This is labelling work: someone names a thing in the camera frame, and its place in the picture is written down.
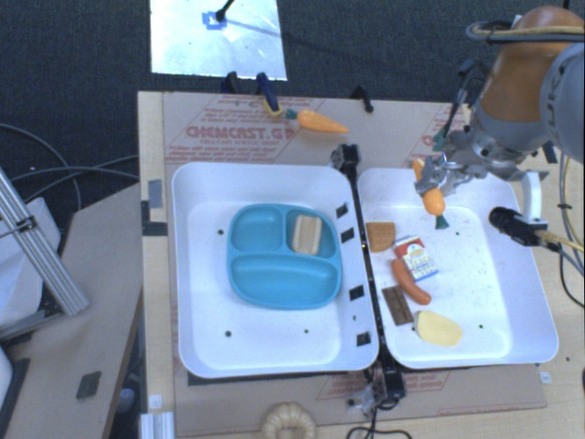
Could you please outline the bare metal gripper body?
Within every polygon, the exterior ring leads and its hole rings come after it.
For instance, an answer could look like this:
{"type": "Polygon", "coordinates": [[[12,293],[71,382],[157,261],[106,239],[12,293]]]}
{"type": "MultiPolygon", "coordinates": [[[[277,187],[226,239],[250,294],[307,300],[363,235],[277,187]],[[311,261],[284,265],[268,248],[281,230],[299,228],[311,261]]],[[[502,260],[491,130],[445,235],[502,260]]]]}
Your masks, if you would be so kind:
{"type": "Polygon", "coordinates": [[[487,174],[501,179],[514,179],[518,166],[527,154],[500,145],[482,128],[466,125],[463,130],[450,131],[442,148],[445,167],[475,178],[487,174]]]}

